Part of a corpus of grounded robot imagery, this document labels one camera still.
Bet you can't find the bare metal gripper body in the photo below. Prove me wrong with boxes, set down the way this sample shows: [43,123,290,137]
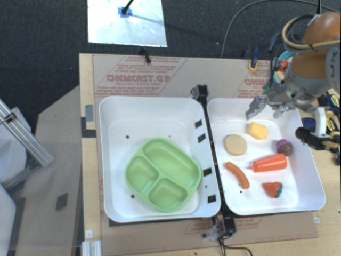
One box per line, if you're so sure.
[266,85,318,111]

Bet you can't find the yellow toy fries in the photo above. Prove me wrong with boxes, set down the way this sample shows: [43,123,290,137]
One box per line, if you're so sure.
[248,122,269,141]

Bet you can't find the purple and brown toy grapes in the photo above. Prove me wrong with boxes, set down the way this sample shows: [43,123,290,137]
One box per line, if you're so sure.
[275,139,295,156]

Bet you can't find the tan round biscuit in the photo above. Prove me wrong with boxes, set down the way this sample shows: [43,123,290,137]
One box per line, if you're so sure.
[223,134,248,157]

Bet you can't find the orange bottle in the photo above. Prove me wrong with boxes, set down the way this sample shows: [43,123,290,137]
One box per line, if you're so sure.
[249,153,288,173]

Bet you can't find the thin black rod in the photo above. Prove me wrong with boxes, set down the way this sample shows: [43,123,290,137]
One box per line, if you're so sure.
[201,97,229,216]

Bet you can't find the orange sausage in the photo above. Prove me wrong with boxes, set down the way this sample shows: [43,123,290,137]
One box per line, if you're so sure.
[224,161,250,190]

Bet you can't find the red strawberry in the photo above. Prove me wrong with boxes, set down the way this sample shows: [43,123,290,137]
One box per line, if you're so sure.
[262,181,283,198]

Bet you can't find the brown cardboard board red print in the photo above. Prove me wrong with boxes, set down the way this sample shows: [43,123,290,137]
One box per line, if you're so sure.
[92,53,319,247]

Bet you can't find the white plastic tray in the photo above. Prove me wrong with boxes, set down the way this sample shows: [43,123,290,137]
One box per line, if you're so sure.
[207,98,327,217]
[99,95,222,223]

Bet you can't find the green divided plate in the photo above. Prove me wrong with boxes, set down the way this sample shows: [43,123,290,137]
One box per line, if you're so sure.
[124,137,202,213]

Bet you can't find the black cylinder on white bracket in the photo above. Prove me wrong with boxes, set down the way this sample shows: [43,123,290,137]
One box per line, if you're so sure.
[295,106,332,151]

